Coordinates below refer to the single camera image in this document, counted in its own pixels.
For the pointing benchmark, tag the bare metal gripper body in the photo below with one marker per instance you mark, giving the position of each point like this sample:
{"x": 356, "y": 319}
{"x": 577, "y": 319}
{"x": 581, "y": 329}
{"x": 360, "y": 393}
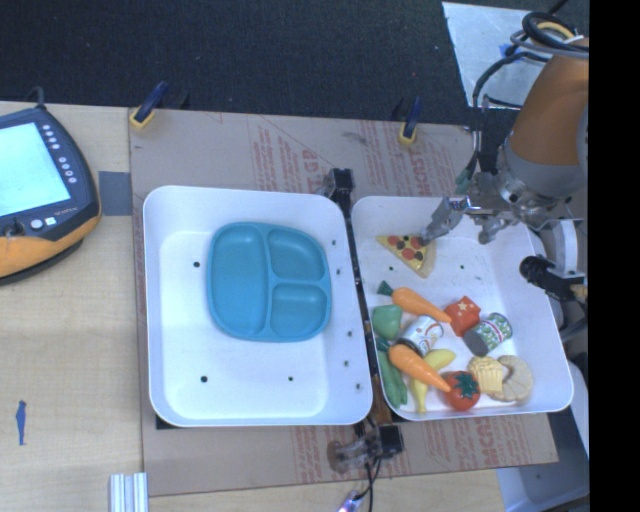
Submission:
{"x": 500, "y": 200}

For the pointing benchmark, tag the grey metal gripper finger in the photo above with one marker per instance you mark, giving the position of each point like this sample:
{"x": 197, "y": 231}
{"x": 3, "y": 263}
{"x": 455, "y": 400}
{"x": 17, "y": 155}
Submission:
{"x": 491, "y": 229}
{"x": 442, "y": 220}

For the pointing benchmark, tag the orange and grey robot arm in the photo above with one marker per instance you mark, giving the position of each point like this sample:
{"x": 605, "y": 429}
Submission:
{"x": 547, "y": 120}

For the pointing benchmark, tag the white plastic tray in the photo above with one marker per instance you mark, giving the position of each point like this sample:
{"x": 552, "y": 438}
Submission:
{"x": 250, "y": 380}
{"x": 480, "y": 260}

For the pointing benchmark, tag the yellow pizza slice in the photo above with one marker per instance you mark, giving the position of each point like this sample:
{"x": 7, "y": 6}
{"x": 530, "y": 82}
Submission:
{"x": 412, "y": 255}

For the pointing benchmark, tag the orange carrot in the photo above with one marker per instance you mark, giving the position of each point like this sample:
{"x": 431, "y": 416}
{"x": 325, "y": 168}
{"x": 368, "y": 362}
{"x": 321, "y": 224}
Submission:
{"x": 417, "y": 301}
{"x": 415, "y": 365}

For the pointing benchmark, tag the red carton with star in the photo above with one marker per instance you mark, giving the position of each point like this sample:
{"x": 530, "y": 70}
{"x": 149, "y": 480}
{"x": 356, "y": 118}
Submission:
{"x": 462, "y": 315}

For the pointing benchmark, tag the thin black rod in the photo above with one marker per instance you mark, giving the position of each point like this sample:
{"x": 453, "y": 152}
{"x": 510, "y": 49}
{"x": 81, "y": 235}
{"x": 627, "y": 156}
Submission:
{"x": 357, "y": 272}

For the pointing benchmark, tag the green labelled can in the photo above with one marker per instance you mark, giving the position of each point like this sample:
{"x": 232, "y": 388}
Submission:
{"x": 492, "y": 332}

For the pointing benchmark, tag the white labelled can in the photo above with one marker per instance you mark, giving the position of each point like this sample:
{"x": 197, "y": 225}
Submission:
{"x": 425, "y": 332}

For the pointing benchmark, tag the green pepper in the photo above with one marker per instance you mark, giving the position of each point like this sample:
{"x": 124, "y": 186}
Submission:
{"x": 386, "y": 320}

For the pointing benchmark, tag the yellow banana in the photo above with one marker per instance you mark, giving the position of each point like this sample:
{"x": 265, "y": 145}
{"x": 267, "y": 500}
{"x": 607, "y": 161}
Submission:
{"x": 442, "y": 357}

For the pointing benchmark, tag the beige croissant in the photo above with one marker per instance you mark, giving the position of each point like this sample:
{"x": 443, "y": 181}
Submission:
{"x": 520, "y": 377}

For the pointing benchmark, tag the red tomato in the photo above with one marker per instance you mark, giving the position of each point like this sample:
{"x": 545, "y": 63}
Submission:
{"x": 462, "y": 395}

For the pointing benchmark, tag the green pea pod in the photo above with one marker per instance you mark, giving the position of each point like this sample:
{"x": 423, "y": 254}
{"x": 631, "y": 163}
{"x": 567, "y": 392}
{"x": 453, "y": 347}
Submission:
{"x": 392, "y": 382}

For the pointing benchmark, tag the blue divided plate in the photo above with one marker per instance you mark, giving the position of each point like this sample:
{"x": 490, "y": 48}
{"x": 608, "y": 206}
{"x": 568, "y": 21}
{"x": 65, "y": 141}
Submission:
{"x": 240, "y": 280}

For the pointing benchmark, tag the brown cardboard board red print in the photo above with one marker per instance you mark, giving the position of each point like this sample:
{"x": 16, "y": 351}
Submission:
{"x": 225, "y": 460}

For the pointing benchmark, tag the black cylinder on white bracket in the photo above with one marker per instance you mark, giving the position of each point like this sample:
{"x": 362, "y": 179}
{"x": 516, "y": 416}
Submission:
{"x": 542, "y": 272}

